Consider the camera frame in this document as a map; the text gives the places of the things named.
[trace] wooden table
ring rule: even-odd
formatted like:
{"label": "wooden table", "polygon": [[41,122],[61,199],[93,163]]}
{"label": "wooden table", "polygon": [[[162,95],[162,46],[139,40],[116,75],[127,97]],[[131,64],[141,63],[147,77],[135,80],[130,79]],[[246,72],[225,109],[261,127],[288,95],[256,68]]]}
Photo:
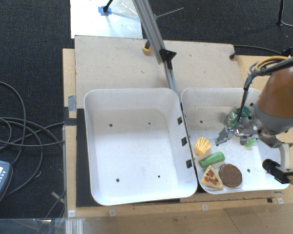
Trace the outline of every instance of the wooden table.
{"label": "wooden table", "polygon": [[[235,60],[243,80],[249,66],[263,57],[236,56]],[[261,90],[267,77],[253,81],[252,87]],[[68,97],[76,95],[76,70],[74,49],[63,49],[64,106]],[[69,111],[70,118],[76,118],[76,111]],[[67,186],[67,211],[69,217],[95,217],[86,220],[84,228],[98,233],[197,233],[198,230],[212,233],[254,233],[261,228],[266,233],[276,230],[281,221],[293,230],[293,186],[281,192],[255,191],[226,195],[195,194],[173,204],[141,204],[99,207],[76,207],[76,126],[65,126],[65,164]],[[293,129],[281,134],[282,141],[293,142]],[[291,167],[293,168],[293,147],[291,147]],[[278,204],[282,198],[284,204]],[[252,226],[251,232],[246,226]]]}

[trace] dark carpet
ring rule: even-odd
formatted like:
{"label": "dark carpet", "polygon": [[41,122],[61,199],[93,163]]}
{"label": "dark carpet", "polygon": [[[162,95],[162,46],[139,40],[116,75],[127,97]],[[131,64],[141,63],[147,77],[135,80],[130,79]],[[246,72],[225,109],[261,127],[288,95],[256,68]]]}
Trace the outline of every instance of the dark carpet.
{"label": "dark carpet", "polygon": [[[22,96],[27,119],[47,126],[62,122],[62,49],[72,48],[70,0],[0,0],[0,81],[12,85]],[[164,39],[254,45],[281,52],[293,47],[293,28],[278,27],[280,0],[150,0],[157,15],[185,9],[158,19]],[[285,0],[283,20],[293,24],[293,0]],[[241,55],[271,55],[270,52],[239,48]],[[13,93],[0,86],[0,117],[22,118]],[[52,130],[62,139],[62,128]],[[13,133],[20,136],[21,129]],[[0,138],[6,138],[0,126]],[[18,148],[0,152],[12,161]],[[0,218],[45,217],[61,194],[63,156],[58,146],[44,148],[39,175],[20,191],[0,203]],[[10,190],[25,182],[38,165],[40,150],[26,148],[14,166]],[[58,217],[59,203],[49,215]]]}

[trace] black cable bundle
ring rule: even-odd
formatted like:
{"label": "black cable bundle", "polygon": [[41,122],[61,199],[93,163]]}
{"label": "black cable bundle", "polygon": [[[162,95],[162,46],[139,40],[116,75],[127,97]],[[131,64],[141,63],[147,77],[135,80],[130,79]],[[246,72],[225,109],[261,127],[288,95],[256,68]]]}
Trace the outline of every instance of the black cable bundle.
{"label": "black cable bundle", "polygon": [[[23,187],[25,187],[30,181],[32,181],[36,177],[36,175],[38,174],[38,172],[39,172],[39,170],[41,168],[42,162],[43,162],[43,147],[50,146],[50,145],[58,145],[59,148],[61,149],[61,151],[63,151],[63,147],[62,147],[63,141],[58,140],[54,136],[54,134],[49,131],[49,129],[51,129],[51,128],[54,128],[54,127],[57,127],[57,126],[63,126],[63,122],[55,123],[55,124],[49,125],[47,127],[43,127],[43,126],[40,126],[40,125],[38,125],[36,123],[28,121],[27,118],[26,118],[25,104],[24,104],[23,99],[21,98],[20,94],[17,92],[17,90],[15,88],[13,88],[12,86],[10,86],[9,84],[7,84],[5,82],[2,82],[2,81],[0,81],[0,86],[7,87],[11,91],[13,91],[13,93],[17,96],[17,98],[19,99],[19,101],[21,103],[22,112],[23,112],[23,118],[0,117],[0,124],[5,124],[9,129],[9,137],[8,137],[8,139],[7,140],[1,140],[0,139],[0,152],[2,152],[5,149],[8,149],[9,147],[18,147],[17,156],[11,162],[11,165],[14,166],[18,162],[18,160],[19,160],[24,148],[33,148],[33,147],[39,147],[40,148],[40,160],[39,160],[39,163],[37,165],[37,168],[35,169],[33,174],[30,176],[30,178],[26,182],[24,182],[23,184],[21,184],[17,188],[9,190],[5,194],[5,196],[9,196],[9,195],[19,191]],[[18,138],[18,139],[15,139],[15,140],[11,140],[13,126],[22,128],[22,136],[20,138]],[[38,136],[39,133],[44,133],[45,135],[47,135],[50,138],[52,138],[54,140],[54,142],[52,142],[52,143],[42,143],[41,139]],[[38,144],[36,144],[36,145],[25,144],[25,140],[27,138],[29,138],[29,137],[34,137]]]}

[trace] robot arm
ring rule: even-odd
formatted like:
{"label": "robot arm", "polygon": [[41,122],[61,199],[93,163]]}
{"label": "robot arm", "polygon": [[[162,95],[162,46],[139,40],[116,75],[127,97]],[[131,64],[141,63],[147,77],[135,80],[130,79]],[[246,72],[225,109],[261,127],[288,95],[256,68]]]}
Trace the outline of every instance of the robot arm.
{"label": "robot arm", "polygon": [[[293,184],[293,170],[290,169],[289,147],[276,135],[287,132],[293,127],[293,58],[285,58],[272,68],[251,69],[246,84],[241,107],[238,112],[230,112],[225,127],[215,140],[216,145],[226,142],[233,136],[240,138],[241,145],[251,146],[260,139],[271,148],[279,148],[281,164],[265,160],[263,168],[280,183]],[[271,75],[257,102],[251,109],[244,106],[249,85],[258,75]]]}

